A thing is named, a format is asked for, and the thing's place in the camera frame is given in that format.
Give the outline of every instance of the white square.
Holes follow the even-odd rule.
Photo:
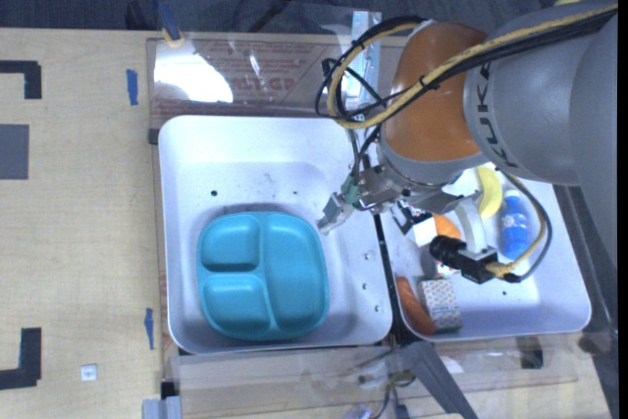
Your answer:
[[[80,379],[82,381],[96,381],[98,379],[98,365],[95,363],[91,363],[90,365],[81,365]]]

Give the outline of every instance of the blue plate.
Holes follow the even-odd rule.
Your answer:
[[[325,321],[329,281],[318,233],[282,212],[243,212],[210,222],[198,240],[203,313],[241,340],[306,336]]]

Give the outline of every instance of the bottle cap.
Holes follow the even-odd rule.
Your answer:
[[[521,197],[521,192],[519,192],[516,188],[510,188],[503,193],[503,198],[506,199],[507,197],[516,197],[518,199]]]

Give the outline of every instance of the table surface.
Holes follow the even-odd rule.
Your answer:
[[[0,29],[0,58],[37,61],[43,92],[25,100],[24,77],[0,75],[0,124],[29,125],[28,179],[0,181],[0,370],[17,367],[22,328],[42,330],[41,380],[0,391],[0,417],[135,418],[144,399],[159,396],[164,360],[146,51],[156,36]],[[127,70],[137,72],[137,105]],[[610,417],[591,357],[574,347],[569,382],[467,398],[483,418]],[[87,364],[97,365],[97,380],[81,380]],[[404,402],[412,417],[443,414],[429,396]],[[337,418],[349,408],[298,415]]]

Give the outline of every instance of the blue bottle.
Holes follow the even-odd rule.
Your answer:
[[[521,203],[521,193],[512,188],[503,195],[501,214],[501,254],[515,260],[528,249],[528,217]]]

